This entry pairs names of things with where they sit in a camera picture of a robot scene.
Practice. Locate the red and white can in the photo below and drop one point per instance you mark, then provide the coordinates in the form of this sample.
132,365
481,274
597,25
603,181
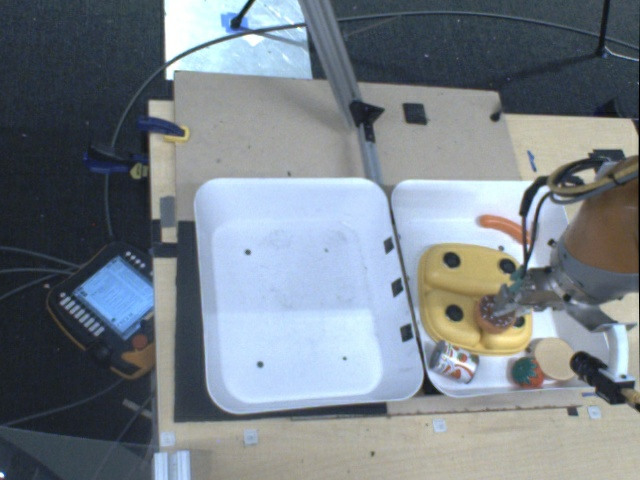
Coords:
454,362

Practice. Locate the brown cardboard board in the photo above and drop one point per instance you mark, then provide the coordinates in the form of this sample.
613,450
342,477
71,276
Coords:
280,128

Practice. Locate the black cylinder on white bracket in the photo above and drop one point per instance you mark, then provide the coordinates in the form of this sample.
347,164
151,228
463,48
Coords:
595,372

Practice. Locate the beige round biscuit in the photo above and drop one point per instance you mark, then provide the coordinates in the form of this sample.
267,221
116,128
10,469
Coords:
554,358

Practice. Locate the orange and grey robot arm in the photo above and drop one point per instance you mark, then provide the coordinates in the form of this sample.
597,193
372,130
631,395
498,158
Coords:
602,233

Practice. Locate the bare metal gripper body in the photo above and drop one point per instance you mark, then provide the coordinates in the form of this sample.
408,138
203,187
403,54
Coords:
542,290

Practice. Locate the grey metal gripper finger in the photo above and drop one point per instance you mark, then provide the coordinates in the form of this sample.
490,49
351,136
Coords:
518,312
503,302

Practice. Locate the orange sausage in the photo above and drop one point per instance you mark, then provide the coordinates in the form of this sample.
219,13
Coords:
502,225

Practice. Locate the white plastic tray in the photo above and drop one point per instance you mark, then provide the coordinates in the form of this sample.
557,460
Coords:
450,213
300,293

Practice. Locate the red strawberry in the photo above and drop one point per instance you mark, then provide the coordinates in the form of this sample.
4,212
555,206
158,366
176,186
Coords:
527,373

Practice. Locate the yellow divided plate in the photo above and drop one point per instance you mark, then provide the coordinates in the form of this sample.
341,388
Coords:
465,280

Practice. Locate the brown sprinkled doughnut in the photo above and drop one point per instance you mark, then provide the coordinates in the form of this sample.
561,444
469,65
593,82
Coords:
489,320

